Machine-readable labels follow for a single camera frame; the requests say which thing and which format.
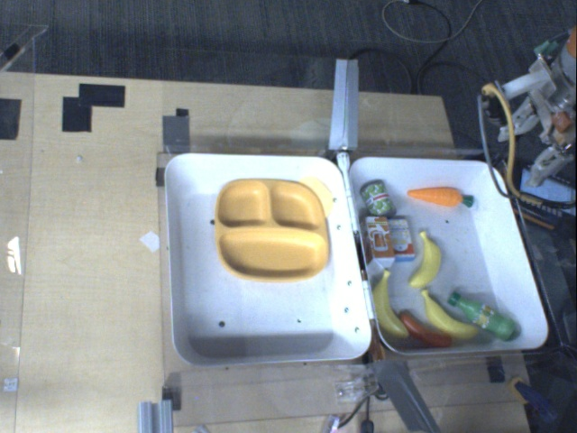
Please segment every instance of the yellow plate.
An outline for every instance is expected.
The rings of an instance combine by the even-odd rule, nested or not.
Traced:
[[[300,281],[328,261],[321,201],[295,181],[228,183],[216,201],[215,237],[222,264],[243,279]]]

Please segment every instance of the orange toy carrot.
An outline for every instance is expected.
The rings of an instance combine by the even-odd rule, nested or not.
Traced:
[[[431,202],[439,206],[455,207],[464,204],[467,207],[472,206],[473,196],[463,196],[455,188],[423,188],[412,189],[407,191],[412,198],[418,198],[425,202]]]

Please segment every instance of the sausage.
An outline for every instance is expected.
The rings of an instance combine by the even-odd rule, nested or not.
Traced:
[[[428,346],[434,346],[435,348],[447,348],[453,344],[453,339],[451,336],[448,336],[442,332],[435,332],[434,330],[425,327],[408,311],[402,311],[398,317],[403,325],[407,328],[409,335]]]

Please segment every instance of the bottle label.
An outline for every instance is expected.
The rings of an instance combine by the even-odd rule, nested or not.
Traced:
[[[479,315],[473,320],[473,324],[476,324],[480,328],[487,328],[490,323],[491,317],[495,314],[492,308],[487,305],[481,305],[479,310]]]

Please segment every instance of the wooden table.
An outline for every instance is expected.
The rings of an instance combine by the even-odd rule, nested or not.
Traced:
[[[154,175],[162,116],[188,109],[193,141],[213,149],[250,145],[255,136],[288,146],[311,136],[321,143],[328,136],[332,92],[3,76],[4,88],[5,82],[13,91],[32,82],[34,90],[16,431],[136,431],[138,403],[159,401],[164,382],[160,254],[139,241],[159,232]],[[80,83],[124,85],[125,106],[93,107],[92,133],[63,133],[62,98],[77,97]],[[438,97],[361,94],[360,103],[361,145],[453,147]],[[31,107],[24,102],[23,111]],[[18,143],[0,142],[0,165],[18,159]],[[4,202],[0,209],[9,207]],[[471,364],[414,367],[443,431],[528,431],[524,409],[505,384],[487,383],[484,359],[476,371]],[[504,365],[508,377],[527,374],[520,356]],[[217,385],[211,389],[218,392]],[[289,395],[295,393],[287,389]],[[250,394],[238,402],[250,406]],[[389,402],[374,407],[377,431],[404,431]],[[344,405],[340,413],[350,408]],[[316,416],[208,428],[317,432],[326,413],[319,407]],[[355,431],[355,425],[343,431]]]

